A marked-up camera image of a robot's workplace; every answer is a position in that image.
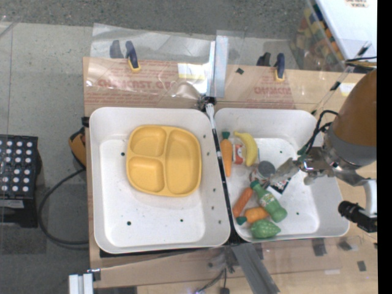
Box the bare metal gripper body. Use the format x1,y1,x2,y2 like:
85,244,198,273
298,147,368,186

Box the grey topped can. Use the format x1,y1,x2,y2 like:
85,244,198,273
250,160,277,184

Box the white and black carton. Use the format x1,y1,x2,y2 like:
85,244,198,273
265,178,292,200

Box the white plastic tray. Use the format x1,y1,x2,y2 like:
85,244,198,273
214,107,351,244
88,107,232,255

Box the green bottle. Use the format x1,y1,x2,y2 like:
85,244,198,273
249,179,288,224

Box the yellow banana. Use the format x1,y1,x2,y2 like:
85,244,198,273
233,130,259,167

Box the small can orange label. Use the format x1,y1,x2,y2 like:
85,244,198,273
232,143,246,165

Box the short orange carrot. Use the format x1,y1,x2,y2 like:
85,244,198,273
235,206,271,226

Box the orange sausage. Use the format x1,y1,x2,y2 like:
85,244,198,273
232,187,255,219

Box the long orange carrot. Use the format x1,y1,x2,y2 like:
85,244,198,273
220,130,234,178

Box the thin black and white rod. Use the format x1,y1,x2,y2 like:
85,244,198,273
205,102,235,226

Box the brown cardboard board red print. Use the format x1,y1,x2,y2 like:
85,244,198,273
82,56,378,289

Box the yellow divided plate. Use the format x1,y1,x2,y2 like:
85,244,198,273
126,124,203,198

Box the black box with white dots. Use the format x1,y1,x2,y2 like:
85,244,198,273
0,134,43,228

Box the black cylinder on white bracket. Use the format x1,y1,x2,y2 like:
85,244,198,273
337,178,378,233

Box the black block with thin wires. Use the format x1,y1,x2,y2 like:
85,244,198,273
197,94,217,109

